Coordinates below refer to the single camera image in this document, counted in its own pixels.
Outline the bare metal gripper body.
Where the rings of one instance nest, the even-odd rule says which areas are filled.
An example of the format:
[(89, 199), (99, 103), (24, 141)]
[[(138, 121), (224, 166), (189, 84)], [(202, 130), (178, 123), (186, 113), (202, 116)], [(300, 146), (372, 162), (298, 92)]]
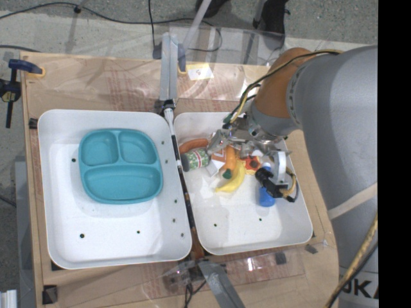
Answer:
[(236, 119), (224, 121), (222, 130), (230, 131), (229, 146), (240, 149), (243, 142), (252, 142), (263, 155), (271, 155), (277, 151), (277, 145), (285, 140), (291, 132), (290, 119), (263, 119), (258, 123), (255, 119)]

